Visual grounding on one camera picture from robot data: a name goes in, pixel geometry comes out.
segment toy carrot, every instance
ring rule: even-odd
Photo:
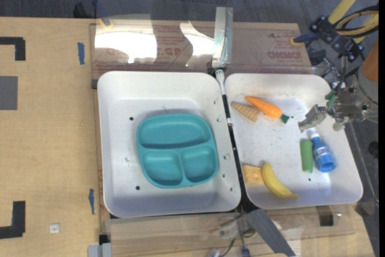
[[[273,119],[281,118],[283,123],[286,123],[289,120],[289,117],[282,114],[282,110],[277,105],[252,96],[246,96],[245,99],[255,108],[261,110],[261,112]]]

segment carrot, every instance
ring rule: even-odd
[[[252,96],[246,96],[245,99],[254,107],[258,108],[259,110],[261,110],[261,112],[263,112],[267,116],[270,116],[271,118],[276,119],[282,116],[282,110],[277,105],[274,105],[267,101],[263,101],[258,98],[254,98]]]

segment teal bowl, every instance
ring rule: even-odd
[[[203,184],[218,171],[218,153],[208,123],[194,114],[165,114],[142,121],[137,130],[142,171],[160,188]]]

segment water bottle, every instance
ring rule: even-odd
[[[313,156],[317,168],[327,173],[336,168],[329,148],[322,142],[319,134],[315,131],[310,132],[310,139],[313,142]]]

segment yellow banana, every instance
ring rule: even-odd
[[[273,168],[268,162],[262,167],[262,177],[269,190],[279,198],[298,198],[297,194],[291,193],[291,191],[283,186],[274,174]]]

